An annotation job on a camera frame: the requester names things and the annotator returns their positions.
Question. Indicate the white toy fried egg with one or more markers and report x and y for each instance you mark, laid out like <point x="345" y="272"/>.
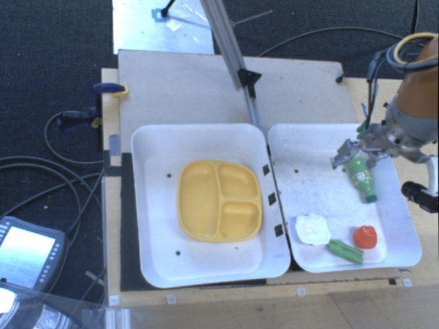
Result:
<point x="312" y="230"/>

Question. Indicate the green plastic bottle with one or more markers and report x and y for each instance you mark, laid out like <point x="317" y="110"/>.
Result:
<point x="360" y="178"/>

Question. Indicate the black cylinder on white bracket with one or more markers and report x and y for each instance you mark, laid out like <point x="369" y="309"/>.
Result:
<point x="416" y="191"/>

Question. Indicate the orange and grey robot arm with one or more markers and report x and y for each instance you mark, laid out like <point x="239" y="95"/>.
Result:
<point x="420" y="91"/>

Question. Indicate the red toy tomato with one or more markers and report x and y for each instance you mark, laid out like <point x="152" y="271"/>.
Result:
<point x="364" y="237"/>

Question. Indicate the thin black rod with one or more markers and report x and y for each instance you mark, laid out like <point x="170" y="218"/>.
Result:
<point x="278" y="201"/>

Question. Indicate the pale wood board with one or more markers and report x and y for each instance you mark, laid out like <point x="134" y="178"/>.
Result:
<point x="113" y="218"/>

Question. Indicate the yellow divided plate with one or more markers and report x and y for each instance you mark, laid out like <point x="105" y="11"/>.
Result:
<point x="199" y="197"/>

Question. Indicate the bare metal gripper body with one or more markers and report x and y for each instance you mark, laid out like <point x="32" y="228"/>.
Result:
<point x="380" y="139"/>

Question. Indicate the white plastic tray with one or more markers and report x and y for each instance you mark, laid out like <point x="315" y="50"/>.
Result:
<point x="161" y="245"/>
<point x="315" y="190"/>

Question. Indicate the green toy pea pod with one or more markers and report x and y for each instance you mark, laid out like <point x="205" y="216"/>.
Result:
<point x="344" y="251"/>

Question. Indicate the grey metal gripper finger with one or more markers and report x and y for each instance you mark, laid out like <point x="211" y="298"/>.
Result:
<point x="345" y="151"/>
<point x="375" y="158"/>

